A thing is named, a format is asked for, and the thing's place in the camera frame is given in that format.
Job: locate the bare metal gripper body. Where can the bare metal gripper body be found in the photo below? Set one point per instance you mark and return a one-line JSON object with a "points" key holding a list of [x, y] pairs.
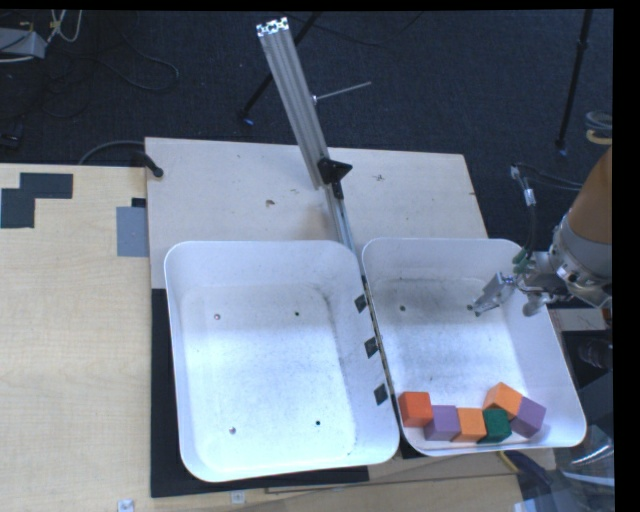
{"points": [[545, 277]]}

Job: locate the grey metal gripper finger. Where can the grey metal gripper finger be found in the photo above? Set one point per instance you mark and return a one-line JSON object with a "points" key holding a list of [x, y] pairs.
{"points": [[535, 304], [496, 294]]}

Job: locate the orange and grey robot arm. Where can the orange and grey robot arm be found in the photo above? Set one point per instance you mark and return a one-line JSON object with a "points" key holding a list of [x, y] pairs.
{"points": [[592, 210]]}

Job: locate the white plastic tray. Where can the white plastic tray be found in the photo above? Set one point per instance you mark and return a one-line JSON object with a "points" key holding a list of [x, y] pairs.
{"points": [[270, 370], [450, 350]]}

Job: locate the orange cube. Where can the orange cube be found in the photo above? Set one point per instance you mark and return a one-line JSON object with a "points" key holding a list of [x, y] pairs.
{"points": [[504, 397], [471, 425], [416, 409]]}

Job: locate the purple cube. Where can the purple cube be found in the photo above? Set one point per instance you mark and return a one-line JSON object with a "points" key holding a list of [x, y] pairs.
{"points": [[442, 424], [529, 416]]}

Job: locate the green cube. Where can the green cube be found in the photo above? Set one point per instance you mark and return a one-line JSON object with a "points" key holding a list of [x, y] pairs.
{"points": [[496, 426]]}

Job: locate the pale wood board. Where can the pale wood board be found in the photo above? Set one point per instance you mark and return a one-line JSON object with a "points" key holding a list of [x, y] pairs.
{"points": [[235, 195]]}

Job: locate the black cylinder on white bracket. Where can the black cylinder on white bracket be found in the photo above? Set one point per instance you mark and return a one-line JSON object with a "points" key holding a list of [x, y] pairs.
{"points": [[595, 354]]}

